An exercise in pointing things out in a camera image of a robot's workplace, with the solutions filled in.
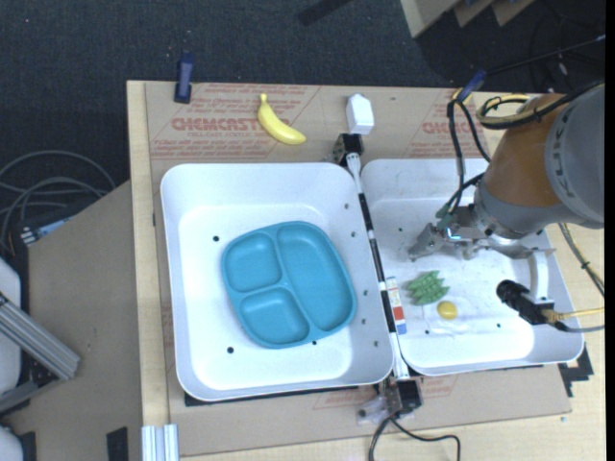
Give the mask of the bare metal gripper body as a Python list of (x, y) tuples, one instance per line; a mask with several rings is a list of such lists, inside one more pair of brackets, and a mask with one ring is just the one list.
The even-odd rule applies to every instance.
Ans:
[(533, 248), (521, 240), (526, 232), (511, 230), (486, 214), (480, 206), (459, 206), (452, 210), (443, 206), (436, 212), (434, 248), (452, 246), (466, 259), (480, 250), (492, 250), (511, 259), (527, 258)]

